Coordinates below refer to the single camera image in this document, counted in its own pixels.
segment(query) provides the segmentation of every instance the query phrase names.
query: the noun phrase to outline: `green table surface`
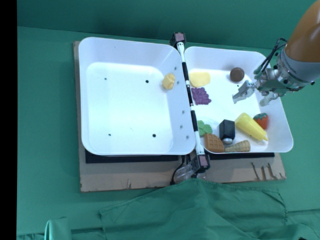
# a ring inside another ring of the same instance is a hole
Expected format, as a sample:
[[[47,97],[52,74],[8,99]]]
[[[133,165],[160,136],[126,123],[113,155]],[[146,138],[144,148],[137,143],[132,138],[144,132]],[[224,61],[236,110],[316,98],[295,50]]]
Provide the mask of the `green table surface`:
[[[73,230],[99,229],[99,209],[153,189],[80,193],[73,41],[86,37],[168,44],[168,40],[17,28],[17,235],[42,233],[50,219],[68,217]],[[204,43],[189,46],[269,49]],[[287,179],[234,183],[279,189],[290,213],[320,211],[320,83],[281,98],[293,149],[281,154]]]

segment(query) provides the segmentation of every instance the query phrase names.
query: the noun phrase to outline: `brown round object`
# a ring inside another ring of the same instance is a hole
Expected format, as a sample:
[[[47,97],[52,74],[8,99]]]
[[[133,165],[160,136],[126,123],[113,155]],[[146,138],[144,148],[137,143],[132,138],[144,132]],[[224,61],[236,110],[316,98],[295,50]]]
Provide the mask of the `brown round object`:
[[[245,77],[245,72],[240,67],[235,67],[230,71],[230,79],[232,82],[239,82]]]

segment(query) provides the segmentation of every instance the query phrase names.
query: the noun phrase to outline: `green cloth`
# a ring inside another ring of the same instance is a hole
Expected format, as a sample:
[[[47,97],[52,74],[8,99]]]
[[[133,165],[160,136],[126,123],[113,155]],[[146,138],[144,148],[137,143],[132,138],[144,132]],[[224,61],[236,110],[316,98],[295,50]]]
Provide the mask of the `green cloth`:
[[[100,210],[107,240],[316,240],[276,190],[189,179]]]

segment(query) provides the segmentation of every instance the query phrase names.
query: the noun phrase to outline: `toy waffle cone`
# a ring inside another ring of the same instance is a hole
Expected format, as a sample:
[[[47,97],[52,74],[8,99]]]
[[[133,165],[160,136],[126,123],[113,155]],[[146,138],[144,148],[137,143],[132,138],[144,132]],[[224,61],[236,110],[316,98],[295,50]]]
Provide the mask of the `toy waffle cone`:
[[[227,146],[224,150],[225,152],[249,152],[250,148],[250,142],[248,140],[243,140],[234,145]]]

